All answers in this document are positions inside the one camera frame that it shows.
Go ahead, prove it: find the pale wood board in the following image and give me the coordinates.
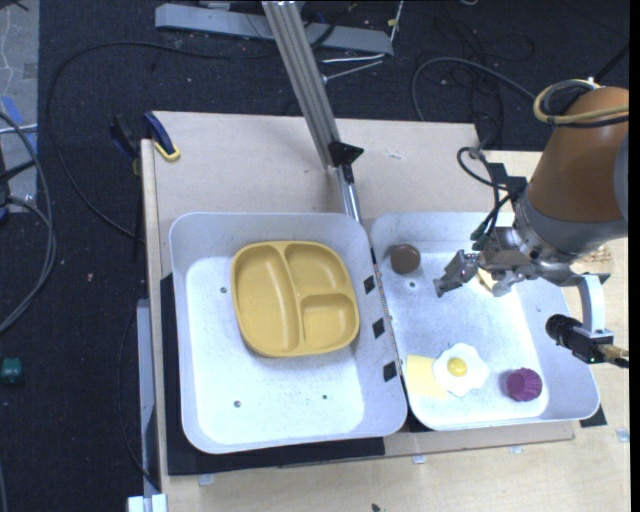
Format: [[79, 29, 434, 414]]
[[151, 110, 575, 459]]

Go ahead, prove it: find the yellow cheese slice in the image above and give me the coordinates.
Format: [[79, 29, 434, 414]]
[[405, 353, 449, 401]]

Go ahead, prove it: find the brown round biscuit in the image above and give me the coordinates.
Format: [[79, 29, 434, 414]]
[[389, 243, 422, 275]]

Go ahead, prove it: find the yellow divided plate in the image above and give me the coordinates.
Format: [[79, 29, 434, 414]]
[[229, 240, 361, 359]]

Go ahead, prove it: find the white and yellow fried egg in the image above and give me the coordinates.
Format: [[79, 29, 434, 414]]
[[431, 342, 491, 399]]

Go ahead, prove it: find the black cylinder on white bracket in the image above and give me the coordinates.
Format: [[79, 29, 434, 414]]
[[544, 272, 616, 365]]

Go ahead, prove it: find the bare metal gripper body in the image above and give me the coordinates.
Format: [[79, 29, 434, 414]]
[[477, 227, 577, 287]]

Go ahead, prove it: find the white plastic tray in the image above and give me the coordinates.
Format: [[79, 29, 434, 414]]
[[168, 211, 409, 455], [369, 211, 601, 432]]

